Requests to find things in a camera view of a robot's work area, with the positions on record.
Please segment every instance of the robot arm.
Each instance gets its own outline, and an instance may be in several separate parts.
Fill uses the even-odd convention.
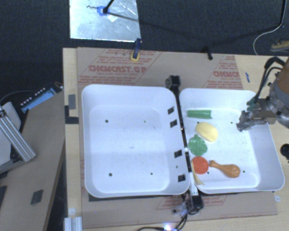
[[[269,91],[269,95],[265,99],[259,99],[260,92],[265,85],[268,75],[271,70],[276,67],[271,65],[277,62],[282,65],[280,73],[277,75]],[[289,58],[284,63],[277,57],[270,58],[266,65],[263,74],[263,79],[256,96],[251,99],[247,105],[247,111],[242,111],[237,129],[239,131],[248,130],[256,124],[273,124],[276,120],[289,128]]]

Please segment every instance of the yellow potato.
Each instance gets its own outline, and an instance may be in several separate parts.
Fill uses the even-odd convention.
[[[207,122],[199,122],[196,126],[196,132],[208,141],[214,142],[217,140],[217,129]]]

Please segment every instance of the blue marker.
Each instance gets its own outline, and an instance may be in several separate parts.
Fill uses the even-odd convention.
[[[245,75],[246,75],[247,82],[250,82],[250,78],[247,72],[245,72]]]

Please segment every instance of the empty white tray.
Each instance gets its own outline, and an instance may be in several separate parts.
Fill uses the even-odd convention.
[[[248,90],[184,89],[180,93],[187,142],[195,135],[197,122],[208,122],[217,128],[219,136],[216,142],[206,141],[208,151],[202,157],[241,169],[238,178],[229,178],[209,167],[209,174],[198,175],[204,183],[197,186],[202,192],[273,191],[283,187],[285,178],[268,124],[242,132],[236,128],[246,102],[254,96]],[[189,109],[211,110],[212,119],[189,118]]]
[[[82,92],[85,185],[95,197],[182,194],[189,187],[173,93],[89,85]]]

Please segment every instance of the silver metal sheet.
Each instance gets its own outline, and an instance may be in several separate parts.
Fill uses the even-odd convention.
[[[134,42],[141,38],[136,0],[115,0],[107,15],[100,15],[98,7],[110,0],[69,0],[70,37]]]

